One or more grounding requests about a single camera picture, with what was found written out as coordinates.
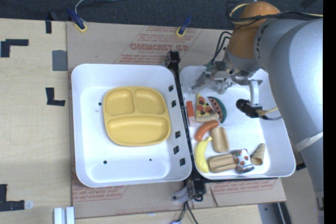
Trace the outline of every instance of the toy watermelon slice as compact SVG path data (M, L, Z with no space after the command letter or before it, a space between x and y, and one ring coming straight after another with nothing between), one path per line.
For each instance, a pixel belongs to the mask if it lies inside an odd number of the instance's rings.
M220 122L223 123L226 119L226 108L224 104L221 102L220 99L216 97L208 97L208 98L212 107L218 113Z

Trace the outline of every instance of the blue clamp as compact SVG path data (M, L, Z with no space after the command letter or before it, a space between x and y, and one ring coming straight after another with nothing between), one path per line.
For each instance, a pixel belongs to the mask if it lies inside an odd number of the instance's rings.
M84 33L88 27L83 23L83 20L78 16L78 14L76 12L74 12L72 9L67 8L67 14L70 16L70 18L73 20L74 22L74 26L81 31L82 33Z
M191 18L192 18L191 16L188 16L188 18L184 21L183 25L180 26L180 27L177 29L177 31L176 31L176 36L177 36L178 38L182 38L182 37L184 36L187 27L188 27L188 26L190 25L190 23L191 23Z

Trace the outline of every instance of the yellow plate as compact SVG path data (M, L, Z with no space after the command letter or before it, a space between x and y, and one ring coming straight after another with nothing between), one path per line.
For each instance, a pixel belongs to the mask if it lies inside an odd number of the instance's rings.
M148 87L119 87L104 96L103 113L109 138L121 146L148 146L171 132L163 96Z

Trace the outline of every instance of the cardboard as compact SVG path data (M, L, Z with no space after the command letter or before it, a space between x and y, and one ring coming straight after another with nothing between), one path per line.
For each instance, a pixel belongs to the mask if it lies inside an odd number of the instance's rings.
M202 66L212 59L223 30L188 28L177 38L177 27L86 23L85 33L67 22L69 121L72 156L72 205L76 218L180 210L171 196L183 182L89 188L79 182L73 149L71 72L82 63L128 63L162 65L168 51L179 51L180 70ZM281 180L235 180L207 183L202 202L193 208L250 205L286 200Z

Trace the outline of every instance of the wooden surface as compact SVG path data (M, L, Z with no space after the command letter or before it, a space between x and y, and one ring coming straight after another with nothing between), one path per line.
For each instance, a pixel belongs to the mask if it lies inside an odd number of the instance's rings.
M32 209L0 212L0 223L52 223L53 209L71 206L68 75L53 71L52 51L67 50L66 23L0 19L0 41L29 39L0 58L0 184L7 200L30 200ZM46 87L65 106L47 105ZM197 209L199 223L261 223L258 206ZM78 219L76 223L171 223L179 211ZM182 224L193 223L189 213Z

